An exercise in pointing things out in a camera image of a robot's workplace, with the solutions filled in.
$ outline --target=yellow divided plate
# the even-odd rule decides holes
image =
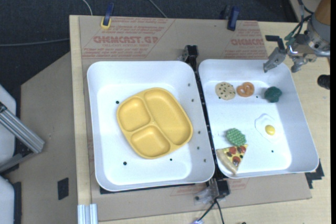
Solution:
[[[179,102],[162,88],[150,88],[127,98],[117,109],[117,120],[135,152],[148,159],[175,151],[193,134]]]

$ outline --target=bracket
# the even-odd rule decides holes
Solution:
[[[307,179],[309,188],[312,189],[313,188],[313,180],[321,180],[322,177],[324,176],[324,172],[323,172],[323,169],[322,169],[321,162],[319,162],[319,165],[314,172],[305,173],[305,175],[306,175],[306,179]]]
[[[98,224],[97,204],[77,206],[78,224]]]
[[[196,58],[198,56],[198,47],[196,45],[187,45],[184,47],[181,55],[181,60],[188,63],[194,70],[197,71]]]
[[[25,144],[29,151],[27,154],[18,153],[0,166],[0,173],[31,157],[33,154],[41,153],[44,141],[22,121],[17,118],[7,107],[0,102],[0,124],[8,129],[17,139]]]

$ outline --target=cardboard sheet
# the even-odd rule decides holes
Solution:
[[[114,17],[111,28],[103,30],[101,19],[79,17],[91,194],[92,203],[98,205],[99,221],[206,209],[208,205],[195,200],[205,183],[119,193],[100,188],[94,174],[87,69],[102,60],[176,60],[186,45],[198,46],[198,63],[204,59],[267,59],[258,23],[238,21],[236,31],[230,31],[225,20]],[[222,207],[311,198],[304,174],[228,181],[231,194],[220,202]]]

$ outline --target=blue clamp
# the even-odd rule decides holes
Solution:
[[[112,22],[112,14],[113,14],[113,10],[114,10],[114,3],[111,2],[109,4],[109,6],[107,7],[107,10],[106,10],[106,13],[105,13],[105,17],[103,17],[103,19],[101,20],[101,23],[100,23],[100,27],[102,29],[109,29],[110,26],[111,26],[111,22]]]
[[[240,8],[237,6],[233,6],[230,12],[230,16],[229,16],[229,21],[227,22],[227,29],[234,31],[236,30],[236,23],[237,23],[237,19],[238,19],[238,15],[240,12]]]

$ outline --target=toy pizza slice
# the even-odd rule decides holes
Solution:
[[[244,158],[247,146],[248,145],[245,144],[242,146],[220,148],[216,150],[216,153],[221,163],[232,173],[236,174]]]

